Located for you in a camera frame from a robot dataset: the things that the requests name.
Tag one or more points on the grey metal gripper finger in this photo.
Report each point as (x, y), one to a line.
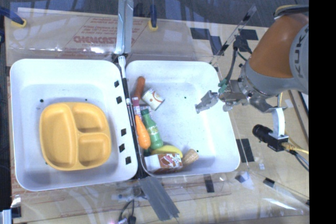
(211, 97)
(203, 107)

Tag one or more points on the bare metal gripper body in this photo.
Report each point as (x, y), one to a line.
(233, 94)

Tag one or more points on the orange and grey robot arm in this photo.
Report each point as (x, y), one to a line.
(273, 49)

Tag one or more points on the white plastic tray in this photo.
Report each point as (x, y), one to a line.
(65, 78)
(189, 133)

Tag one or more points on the white small can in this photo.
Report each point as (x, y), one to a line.
(153, 99)

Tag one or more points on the tan bread roll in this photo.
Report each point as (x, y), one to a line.
(190, 157)

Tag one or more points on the yellow banana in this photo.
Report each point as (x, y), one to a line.
(169, 150)

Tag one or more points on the green bottle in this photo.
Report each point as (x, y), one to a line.
(153, 131)

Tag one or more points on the orange carrot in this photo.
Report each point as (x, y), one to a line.
(143, 133)

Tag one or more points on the orange-red sausage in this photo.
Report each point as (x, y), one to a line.
(140, 86)

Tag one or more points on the pink and white packet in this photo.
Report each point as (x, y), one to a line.
(136, 106)

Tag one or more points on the red and white carton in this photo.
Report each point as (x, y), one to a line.
(164, 163)

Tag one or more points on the thin black and white rod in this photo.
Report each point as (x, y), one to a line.
(125, 84)

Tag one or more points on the brown cardboard board, red print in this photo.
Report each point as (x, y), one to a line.
(275, 165)

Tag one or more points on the yellow divided plate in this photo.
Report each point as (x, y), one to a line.
(63, 136)

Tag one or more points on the black cylinder on white bracket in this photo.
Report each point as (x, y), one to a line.
(275, 139)

